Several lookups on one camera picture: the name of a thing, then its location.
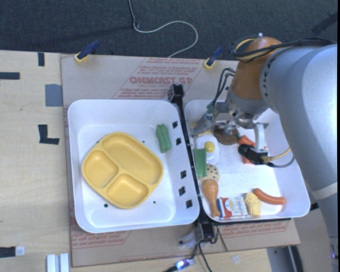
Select yellow divided plate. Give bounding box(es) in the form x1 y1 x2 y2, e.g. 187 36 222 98
81 131 165 210

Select green toy beans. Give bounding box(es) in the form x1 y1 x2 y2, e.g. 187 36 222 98
155 123 173 154

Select black block with thin wires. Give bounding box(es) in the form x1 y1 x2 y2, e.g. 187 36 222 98
169 83 186 105
194 219 218 243

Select white fried egg toy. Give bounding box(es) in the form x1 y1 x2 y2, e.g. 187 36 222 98
195 134 220 164

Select brown toy chicken drumstick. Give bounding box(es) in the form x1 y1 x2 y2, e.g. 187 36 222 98
201 178 222 218

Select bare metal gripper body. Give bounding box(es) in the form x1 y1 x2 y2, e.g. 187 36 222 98
211 100 270 133

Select brown round biscuit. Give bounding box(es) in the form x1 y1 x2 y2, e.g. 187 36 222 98
214 125 240 146

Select red and white carton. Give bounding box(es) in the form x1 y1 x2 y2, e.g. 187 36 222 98
216 196 249 219

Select white plastic tray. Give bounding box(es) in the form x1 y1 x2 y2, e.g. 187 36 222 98
67 99 201 234
184 99 312 223

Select brown cardboard board red print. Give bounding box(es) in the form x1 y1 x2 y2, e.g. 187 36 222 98
60 54 301 267

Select orange toy carrot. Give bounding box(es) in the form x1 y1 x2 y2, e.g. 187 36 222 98
236 134 257 164

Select orange toy sausage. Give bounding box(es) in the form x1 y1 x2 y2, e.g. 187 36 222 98
252 188 287 206

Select green rectangular toy piece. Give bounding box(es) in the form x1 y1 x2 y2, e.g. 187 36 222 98
193 147 208 179

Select beige dotted biscuit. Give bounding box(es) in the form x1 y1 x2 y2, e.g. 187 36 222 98
198 163 220 182

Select black cylinder on white bracket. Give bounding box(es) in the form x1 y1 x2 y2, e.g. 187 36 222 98
237 122 270 165

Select thin black rod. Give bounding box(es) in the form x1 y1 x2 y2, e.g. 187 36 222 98
176 100 213 232

